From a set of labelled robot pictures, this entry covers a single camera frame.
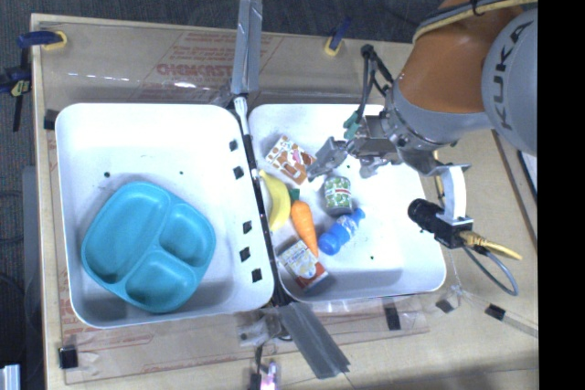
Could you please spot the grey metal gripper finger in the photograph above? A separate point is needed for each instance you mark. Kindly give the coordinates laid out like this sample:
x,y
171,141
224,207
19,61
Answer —
x,y
371,168
326,157

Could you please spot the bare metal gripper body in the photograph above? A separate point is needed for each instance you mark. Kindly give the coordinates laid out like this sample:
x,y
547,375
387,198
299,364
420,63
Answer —
x,y
372,141

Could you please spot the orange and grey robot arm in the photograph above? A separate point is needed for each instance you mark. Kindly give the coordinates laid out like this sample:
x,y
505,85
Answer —
x,y
457,59

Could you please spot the white carton with biscuit print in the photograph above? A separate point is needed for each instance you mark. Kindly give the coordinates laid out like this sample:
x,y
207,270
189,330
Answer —
x,y
288,157

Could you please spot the green and white can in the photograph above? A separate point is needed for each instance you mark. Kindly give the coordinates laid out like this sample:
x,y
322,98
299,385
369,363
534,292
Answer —
x,y
338,196

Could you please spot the yellow banana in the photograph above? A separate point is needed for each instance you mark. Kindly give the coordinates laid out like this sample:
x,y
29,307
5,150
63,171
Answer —
x,y
279,203

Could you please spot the orange carrot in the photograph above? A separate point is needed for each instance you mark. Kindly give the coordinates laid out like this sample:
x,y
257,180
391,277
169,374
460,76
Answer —
x,y
305,221

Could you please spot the blue plastic bottle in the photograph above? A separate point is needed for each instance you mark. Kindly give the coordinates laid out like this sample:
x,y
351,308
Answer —
x,y
338,233

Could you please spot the white plastic tray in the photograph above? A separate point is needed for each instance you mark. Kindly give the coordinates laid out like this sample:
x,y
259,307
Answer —
x,y
393,242
151,137

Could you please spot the orange and white carton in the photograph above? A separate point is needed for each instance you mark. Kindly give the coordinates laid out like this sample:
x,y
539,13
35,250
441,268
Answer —
x,y
302,265

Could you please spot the blue divided plate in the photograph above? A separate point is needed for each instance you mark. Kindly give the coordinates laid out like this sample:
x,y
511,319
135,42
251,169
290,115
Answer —
x,y
146,246

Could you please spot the brown cardboard board red print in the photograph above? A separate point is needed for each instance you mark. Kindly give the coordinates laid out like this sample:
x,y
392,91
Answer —
x,y
137,64

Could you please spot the black cylinder on white bracket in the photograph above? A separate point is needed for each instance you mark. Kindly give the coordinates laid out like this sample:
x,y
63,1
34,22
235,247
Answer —
x,y
441,224

